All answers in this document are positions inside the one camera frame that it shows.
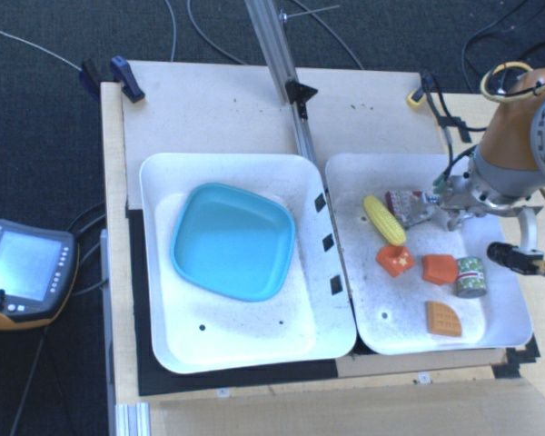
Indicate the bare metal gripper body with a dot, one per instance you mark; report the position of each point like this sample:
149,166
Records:
472,200

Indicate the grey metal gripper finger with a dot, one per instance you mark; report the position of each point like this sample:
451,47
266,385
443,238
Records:
459,220
424,212

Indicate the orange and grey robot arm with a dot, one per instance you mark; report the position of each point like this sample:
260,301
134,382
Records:
511,125

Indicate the red and white carton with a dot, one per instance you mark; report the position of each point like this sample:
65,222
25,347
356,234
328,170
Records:
399,201

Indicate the yellow corn cob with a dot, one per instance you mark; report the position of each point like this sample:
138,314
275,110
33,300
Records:
383,220

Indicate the orange block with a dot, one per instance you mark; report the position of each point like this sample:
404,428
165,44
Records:
438,270

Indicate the green and white can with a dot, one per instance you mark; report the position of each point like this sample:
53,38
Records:
471,277

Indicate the orange cube with star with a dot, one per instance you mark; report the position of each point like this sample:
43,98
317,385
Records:
393,262

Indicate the white plastic tray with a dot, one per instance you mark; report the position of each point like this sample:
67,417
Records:
404,298
236,334

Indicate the orange waffle biscuit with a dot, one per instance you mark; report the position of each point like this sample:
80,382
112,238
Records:
442,320

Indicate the blue plate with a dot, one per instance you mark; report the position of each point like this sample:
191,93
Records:
234,241

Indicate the pale wood board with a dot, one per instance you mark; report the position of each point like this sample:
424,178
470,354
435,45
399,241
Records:
209,116

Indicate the black cylinder on white bracket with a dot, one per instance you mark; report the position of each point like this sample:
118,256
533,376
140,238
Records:
513,257

